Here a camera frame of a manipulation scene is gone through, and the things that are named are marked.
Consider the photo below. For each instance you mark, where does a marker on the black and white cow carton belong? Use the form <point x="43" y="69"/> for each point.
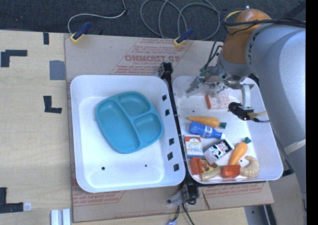
<point x="218" y="150"/>

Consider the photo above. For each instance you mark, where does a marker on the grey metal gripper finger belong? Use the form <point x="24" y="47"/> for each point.
<point x="193" y="87"/>
<point x="216" y="89"/>

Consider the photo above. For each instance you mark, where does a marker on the brown cardboard board red print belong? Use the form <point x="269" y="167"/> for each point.
<point x="99" y="55"/>

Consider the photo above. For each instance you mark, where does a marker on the red and blue carton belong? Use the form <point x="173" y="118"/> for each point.
<point x="193" y="147"/>

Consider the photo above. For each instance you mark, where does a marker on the orange carrot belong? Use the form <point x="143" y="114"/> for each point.
<point x="203" y="120"/>
<point x="238" y="153"/>

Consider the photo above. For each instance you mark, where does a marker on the orange-red cube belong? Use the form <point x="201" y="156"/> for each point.
<point x="231" y="171"/>

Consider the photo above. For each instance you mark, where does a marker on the white plastic tray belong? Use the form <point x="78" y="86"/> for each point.
<point x="124" y="169"/>
<point x="248" y="129"/>

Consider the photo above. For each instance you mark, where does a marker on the beige croissant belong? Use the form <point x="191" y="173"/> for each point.
<point x="252" y="168"/>

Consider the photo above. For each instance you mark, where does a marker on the white and red packet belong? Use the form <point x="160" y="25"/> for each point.
<point x="218" y="101"/>

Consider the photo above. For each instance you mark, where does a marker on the pizza slice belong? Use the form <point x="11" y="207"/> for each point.
<point x="210" y="172"/>

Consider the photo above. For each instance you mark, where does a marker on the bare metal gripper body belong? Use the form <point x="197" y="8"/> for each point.
<point x="223" y="76"/>

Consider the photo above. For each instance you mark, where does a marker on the blue divided plate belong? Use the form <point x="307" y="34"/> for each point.
<point x="124" y="124"/>

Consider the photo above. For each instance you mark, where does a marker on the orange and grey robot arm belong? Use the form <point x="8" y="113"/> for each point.
<point x="278" y="70"/>

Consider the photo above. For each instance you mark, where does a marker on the blue bottle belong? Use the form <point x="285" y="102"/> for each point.
<point x="201" y="129"/>

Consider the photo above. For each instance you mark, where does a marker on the red block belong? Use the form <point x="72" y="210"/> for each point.
<point x="195" y="165"/>

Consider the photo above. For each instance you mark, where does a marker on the black cylinder on white bracket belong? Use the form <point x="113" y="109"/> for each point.
<point x="239" y="110"/>

